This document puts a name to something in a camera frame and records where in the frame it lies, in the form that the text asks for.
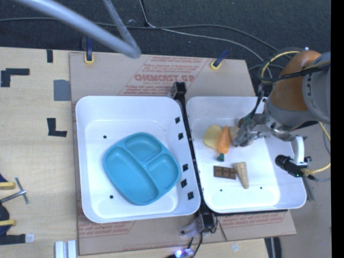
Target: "yellow cable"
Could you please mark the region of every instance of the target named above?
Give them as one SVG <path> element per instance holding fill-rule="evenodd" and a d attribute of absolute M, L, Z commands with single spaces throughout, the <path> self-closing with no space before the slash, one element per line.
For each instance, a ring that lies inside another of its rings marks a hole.
<path fill-rule="evenodd" d="M 272 59 L 270 59 L 270 60 L 264 65 L 264 67 L 262 68 L 262 71 L 261 71 L 261 73 L 260 73 L 261 78 L 264 79 L 263 76 L 264 76 L 264 73 L 265 73 L 266 69 L 268 68 L 268 66 L 269 66 L 274 60 L 276 60 L 277 58 L 280 58 L 281 56 L 287 55 L 287 54 L 295 54 L 295 53 L 299 53 L 299 52 L 300 52 L 300 51 L 288 51 L 288 52 L 283 52 L 283 53 L 280 53 L 280 54 L 275 55 L 275 56 L 274 56 Z"/>
<path fill-rule="evenodd" d="M 323 125 L 321 122 L 318 122 L 318 123 L 319 123 L 319 125 L 320 125 L 322 131 L 324 132 L 326 138 L 328 139 L 328 141 L 331 142 L 331 137 L 329 136 L 328 132 L 326 131 L 324 125 Z M 316 169 L 316 170 L 311 170 L 311 169 L 308 169 L 308 168 L 303 168 L 303 169 L 301 169 L 301 171 L 302 171 L 303 173 L 305 173 L 306 176 L 308 176 L 308 175 L 313 175 L 313 174 L 322 172 L 322 171 L 324 171 L 324 170 L 330 168 L 330 166 L 331 166 L 331 161 L 330 161 L 327 165 L 325 165 L 324 167 L 322 167 L 322 168 L 319 168 L 319 169 Z"/>

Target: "black strip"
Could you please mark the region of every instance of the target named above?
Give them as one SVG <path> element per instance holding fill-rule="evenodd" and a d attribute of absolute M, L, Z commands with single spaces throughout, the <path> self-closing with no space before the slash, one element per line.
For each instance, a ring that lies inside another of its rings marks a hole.
<path fill-rule="evenodd" d="M 282 258 L 282 247 L 279 237 L 273 237 L 273 244 L 271 244 L 271 238 L 265 238 L 265 245 L 268 251 L 269 258 Z"/>
<path fill-rule="evenodd" d="M 25 238 L 25 234 L 0 236 L 0 245 L 14 245 L 16 243 L 25 243 Z"/>
<path fill-rule="evenodd" d="M 47 50 L 47 62 L 48 63 L 53 63 L 54 58 L 53 58 L 53 50 L 52 49 L 48 49 Z"/>
<path fill-rule="evenodd" d="M 0 87 L 9 87 L 10 82 L 11 82 L 11 76 L 6 71 L 1 71 Z"/>
<path fill-rule="evenodd" d="M 29 75 L 30 69 L 6 68 L 1 71 L 0 87 L 9 87 L 11 84 L 11 75 Z"/>
<path fill-rule="evenodd" d="M 231 212 L 231 213 L 218 213 L 214 212 L 211 209 L 209 209 L 211 213 L 213 213 L 216 217 L 221 216 L 234 216 L 234 215 L 249 215 L 249 214 L 263 214 L 263 213 L 280 213 L 280 212 L 286 212 L 288 209 L 279 209 L 279 210 L 263 210 L 263 211 L 248 211 L 248 212 Z"/>
<path fill-rule="evenodd" d="M 56 137 L 66 137 L 67 131 L 56 131 L 56 118 L 47 118 L 48 122 L 48 135 L 53 135 Z"/>
<path fill-rule="evenodd" d="M 9 75 L 29 75 L 30 69 L 6 68 L 6 73 Z"/>

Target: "cardboard sheet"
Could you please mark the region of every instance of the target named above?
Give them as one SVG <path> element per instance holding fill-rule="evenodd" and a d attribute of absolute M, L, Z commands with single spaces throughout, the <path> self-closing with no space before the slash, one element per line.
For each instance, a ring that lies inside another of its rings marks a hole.
<path fill-rule="evenodd" d="M 87 65 L 83 53 L 69 54 L 79 254 L 186 246 L 190 238 L 180 238 L 179 227 L 191 223 L 193 215 L 111 224 L 96 224 L 85 217 L 81 207 L 75 105 L 80 98 L 91 95 L 166 96 L 176 81 L 186 83 L 186 100 L 194 96 L 254 96 L 246 63 L 224 60 L 221 68 L 213 71 L 209 67 L 213 59 L 142 55 L 133 60 L 121 54 L 106 53 L 94 56 L 94 63 Z M 217 231 L 207 234 L 204 243 L 295 232 L 289 211 L 233 215 L 219 217 Z"/>

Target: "blue plate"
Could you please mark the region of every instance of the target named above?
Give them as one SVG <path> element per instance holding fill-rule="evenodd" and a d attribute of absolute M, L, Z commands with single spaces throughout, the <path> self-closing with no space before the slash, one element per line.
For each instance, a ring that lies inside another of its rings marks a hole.
<path fill-rule="evenodd" d="M 148 133 L 136 133 L 116 143 L 105 153 L 103 163 L 113 185 L 135 205 L 158 200 L 181 175 L 171 152 Z"/>

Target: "toy carrot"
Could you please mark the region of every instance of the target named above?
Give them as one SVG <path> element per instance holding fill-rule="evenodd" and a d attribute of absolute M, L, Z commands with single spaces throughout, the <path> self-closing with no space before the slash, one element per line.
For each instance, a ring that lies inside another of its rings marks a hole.
<path fill-rule="evenodd" d="M 218 161 L 224 161 L 225 155 L 230 149 L 230 132 L 228 126 L 225 126 L 221 132 L 219 143 L 217 144 L 217 151 L 220 155 L 217 157 Z"/>

